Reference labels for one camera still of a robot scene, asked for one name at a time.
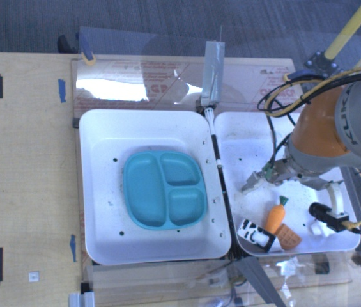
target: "carrot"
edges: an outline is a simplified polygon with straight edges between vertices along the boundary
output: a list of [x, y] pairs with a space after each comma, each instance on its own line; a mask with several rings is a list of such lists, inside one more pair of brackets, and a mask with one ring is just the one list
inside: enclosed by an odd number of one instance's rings
[[278, 227], [281, 225], [282, 220], [285, 217], [284, 206], [287, 201], [287, 197], [280, 196], [280, 204], [272, 207], [270, 212], [268, 213], [267, 222], [264, 227], [265, 230], [269, 231], [272, 234], [274, 234], [278, 230]]

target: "table surface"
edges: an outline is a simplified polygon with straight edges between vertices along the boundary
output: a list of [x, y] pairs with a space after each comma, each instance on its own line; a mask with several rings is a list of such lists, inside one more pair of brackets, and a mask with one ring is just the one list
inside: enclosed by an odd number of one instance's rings
[[[6, 306], [66, 306], [68, 294], [80, 291], [71, 69], [76, 57], [0, 53], [4, 94], [0, 99], [0, 248], [4, 251], [0, 306], [4, 302]], [[65, 81], [66, 102], [60, 99], [58, 80]], [[76, 238], [75, 261], [72, 235]], [[297, 306], [306, 305], [304, 301], [309, 306], [361, 306], [361, 268], [346, 256], [351, 281], [291, 289]], [[29, 281], [30, 272], [39, 272], [39, 281]], [[258, 295], [247, 301], [272, 306]], [[180, 304], [145, 304], [160, 305]]]

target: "wooden tabletop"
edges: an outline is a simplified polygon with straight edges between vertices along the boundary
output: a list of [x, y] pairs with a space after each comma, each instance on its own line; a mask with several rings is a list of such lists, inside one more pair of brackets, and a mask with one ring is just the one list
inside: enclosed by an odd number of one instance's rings
[[[71, 61], [76, 57], [0, 53], [0, 306], [67, 306], [68, 295], [80, 291], [79, 181], [72, 127]], [[65, 99], [60, 97], [63, 83]], [[291, 289], [295, 306], [361, 306], [361, 268], [350, 259], [346, 265], [350, 281]], [[264, 301], [246, 298], [246, 303]]]

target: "white tray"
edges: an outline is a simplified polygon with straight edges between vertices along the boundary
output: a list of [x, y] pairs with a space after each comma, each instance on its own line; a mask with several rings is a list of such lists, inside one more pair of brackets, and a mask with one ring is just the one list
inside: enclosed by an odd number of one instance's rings
[[[293, 130], [293, 126], [287, 118], [273, 118], [273, 123], [277, 131], [278, 142]], [[247, 195], [241, 193], [246, 179], [253, 171], [261, 171], [272, 154], [270, 128], [263, 113], [222, 113], [215, 119], [215, 129], [236, 229], [244, 219], [263, 226], [268, 211], [279, 203], [279, 196], [284, 195], [289, 198], [285, 207], [284, 223], [302, 238], [301, 243], [295, 249], [279, 253], [265, 253], [257, 246], [238, 237], [240, 246], [247, 253], [263, 256], [347, 251], [359, 245], [360, 236], [349, 231], [335, 233], [328, 237], [311, 233], [309, 227], [314, 222], [314, 218], [308, 213], [309, 205], [318, 201], [331, 206], [327, 190], [315, 191], [297, 181], [289, 181], [279, 187], [265, 182]], [[321, 178], [335, 181], [341, 180], [342, 175], [339, 168], [334, 168]], [[344, 200], [344, 210], [349, 213], [351, 220], [355, 220], [345, 183], [342, 183], [340, 188]]]
[[[90, 110], [79, 123], [88, 255], [102, 265], [224, 256], [231, 246], [209, 126], [188, 111]], [[176, 150], [198, 163], [207, 212], [180, 230], [147, 230], [128, 215], [122, 171], [132, 154]]]

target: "brown waffle toy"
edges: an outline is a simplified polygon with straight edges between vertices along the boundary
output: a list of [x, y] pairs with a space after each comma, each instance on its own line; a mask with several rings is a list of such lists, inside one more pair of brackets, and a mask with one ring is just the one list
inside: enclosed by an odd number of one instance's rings
[[278, 227], [275, 235], [280, 242], [281, 248], [284, 250], [293, 249], [302, 241], [301, 237], [285, 224], [281, 224]]

